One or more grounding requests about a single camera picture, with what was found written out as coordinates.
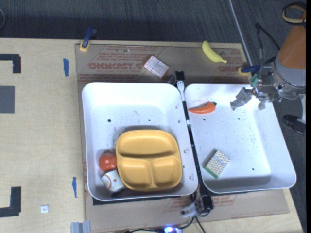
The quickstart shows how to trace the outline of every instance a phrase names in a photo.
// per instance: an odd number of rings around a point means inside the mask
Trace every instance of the dark background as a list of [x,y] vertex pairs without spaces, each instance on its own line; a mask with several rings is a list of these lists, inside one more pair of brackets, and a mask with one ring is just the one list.
[[[259,63],[257,22],[281,46],[291,25],[281,18],[282,8],[306,0],[231,0],[245,40],[249,64]],[[0,37],[83,39],[89,25],[100,40],[183,41],[242,43],[230,0],[0,0],[5,25]],[[4,17],[0,13],[0,26]],[[266,59],[277,48],[261,34]],[[279,120],[285,114],[301,116],[299,100],[275,103]],[[280,126],[288,146],[297,182],[291,193],[303,226],[306,215],[306,137]]]

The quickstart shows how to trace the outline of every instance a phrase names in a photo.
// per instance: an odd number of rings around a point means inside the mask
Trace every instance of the gray square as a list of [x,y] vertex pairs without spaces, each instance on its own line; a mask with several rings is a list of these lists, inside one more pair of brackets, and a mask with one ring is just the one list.
[[0,85],[0,113],[15,113],[15,86]]

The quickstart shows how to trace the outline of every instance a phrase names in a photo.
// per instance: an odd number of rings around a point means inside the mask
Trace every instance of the white can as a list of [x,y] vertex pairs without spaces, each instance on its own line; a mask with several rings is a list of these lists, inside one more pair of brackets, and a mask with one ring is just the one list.
[[111,195],[125,189],[125,186],[123,185],[116,169],[106,172],[102,176],[102,181],[104,182],[105,187],[108,189]]

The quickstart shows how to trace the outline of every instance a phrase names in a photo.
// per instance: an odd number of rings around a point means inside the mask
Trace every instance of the toy kitchen sink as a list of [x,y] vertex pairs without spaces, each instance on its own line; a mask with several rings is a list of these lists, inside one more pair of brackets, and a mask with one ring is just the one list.
[[[186,86],[184,98],[187,108],[197,107],[208,101],[216,103],[216,109],[208,114],[188,112],[187,120],[181,94],[171,84],[87,84],[82,91],[82,104],[87,184],[91,195],[104,202],[185,196],[197,189],[198,175],[201,175],[204,186],[215,194],[293,186],[296,173],[273,105],[269,103],[266,109],[259,110],[258,101],[253,99],[233,111],[230,102],[235,100],[241,88],[242,85],[238,84]],[[98,159],[105,151],[116,153],[119,137],[135,130],[160,130],[174,137],[180,154],[181,179],[169,189],[125,189],[112,196],[101,179],[104,173],[99,168]],[[192,150],[196,151],[199,172]],[[219,177],[215,178],[204,167],[217,150],[230,161]]]

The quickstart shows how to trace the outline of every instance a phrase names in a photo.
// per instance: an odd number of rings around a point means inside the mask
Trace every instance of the robotic hand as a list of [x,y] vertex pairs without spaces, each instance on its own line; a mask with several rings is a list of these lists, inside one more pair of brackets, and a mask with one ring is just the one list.
[[[287,12],[291,9],[301,10],[299,19],[290,19]],[[287,5],[282,12],[282,18],[290,24],[292,29],[287,35],[285,42],[278,55],[266,62],[262,62],[259,70],[250,79],[251,88],[244,87],[231,102],[231,108],[248,103],[254,95],[259,101],[259,109],[265,108],[265,103],[281,101],[283,98],[289,100],[301,99],[303,116],[298,118],[285,115],[283,123],[299,134],[305,135],[306,124],[306,5],[295,2]]]

